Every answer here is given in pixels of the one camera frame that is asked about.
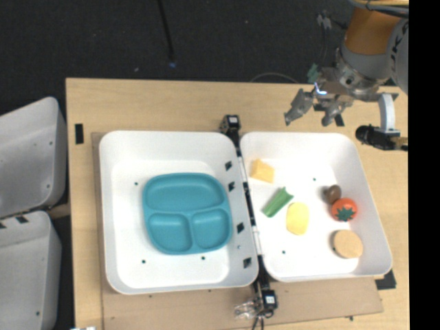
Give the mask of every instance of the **white plastic part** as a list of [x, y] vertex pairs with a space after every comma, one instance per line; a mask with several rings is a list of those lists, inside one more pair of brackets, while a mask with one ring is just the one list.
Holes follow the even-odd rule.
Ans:
[[67, 132], [46, 97], [0, 117], [0, 217], [51, 206], [63, 195]]
[[[166, 173], [206, 173], [220, 181], [232, 211], [233, 233], [226, 246], [187, 255], [164, 254], [153, 246], [144, 223], [142, 189], [149, 179]], [[105, 272], [117, 292], [241, 287], [255, 280], [258, 262], [240, 163], [225, 135], [110, 132], [100, 142], [100, 179]], [[229, 191], [231, 182], [234, 189]]]
[[[366, 180], [358, 151], [349, 138], [337, 133], [248, 133], [241, 140], [246, 170], [261, 159], [275, 168], [273, 184], [249, 178], [264, 265], [278, 281], [310, 281], [386, 274], [391, 251]], [[336, 221], [324, 201], [323, 188], [337, 184], [342, 196], [352, 198], [358, 214], [350, 222]], [[278, 188], [286, 187], [309, 207], [309, 226], [297, 236], [286, 228], [288, 204], [274, 217], [262, 213]], [[331, 245], [337, 230], [352, 230], [362, 240], [359, 258], [339, 257]]]
[[49, 215], [1, 220], [0, 329], [51, 330], [56, 322], [61, 242]]

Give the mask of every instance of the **yellow object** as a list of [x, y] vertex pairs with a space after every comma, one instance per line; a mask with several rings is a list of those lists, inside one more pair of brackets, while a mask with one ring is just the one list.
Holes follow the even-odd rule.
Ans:
[[309, 226], [309, 207], [304, 203], [292, 203], [287, 209], [287, 229], [292, 234], [302, 235]]
[[275, 169], [269, 164], [262, 162], [260, 159], [254, 160], [250, 177], [260, 179], [269, 183], [274, 182]]

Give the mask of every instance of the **beige round object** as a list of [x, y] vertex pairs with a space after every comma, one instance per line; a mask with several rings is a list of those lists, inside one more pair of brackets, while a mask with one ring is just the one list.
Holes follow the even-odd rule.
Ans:
[[360, 237], [350, 230], [337, 231], [333, 238], [333, 247], [343, 258], [358, 258], [364, 251]]

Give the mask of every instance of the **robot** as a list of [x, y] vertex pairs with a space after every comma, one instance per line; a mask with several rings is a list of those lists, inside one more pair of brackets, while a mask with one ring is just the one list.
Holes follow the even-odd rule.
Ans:
[[408, 150], [408, 138], [395, 129], [398, 93], [380, 93], [392, 80], [408, 95], [409, 0], [348, 0], [355, 6], [335, 66], [316, 72], [314, 88], [300, 89], [284, 114], [288, 126], [313, 106], [324, 111], [322, 125], [343, 125], [341, 114], [354, 100], [378, 102], [381, 125], [360, 126], [356, 138], [377, 149]]

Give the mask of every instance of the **tomato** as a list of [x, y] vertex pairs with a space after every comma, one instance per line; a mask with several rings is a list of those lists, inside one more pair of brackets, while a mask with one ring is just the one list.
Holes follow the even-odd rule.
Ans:
[[350, 198], [339, 198], [331, 206], [331, 214], [338, 221], [349, 221], [358, 213], [358, 206]]

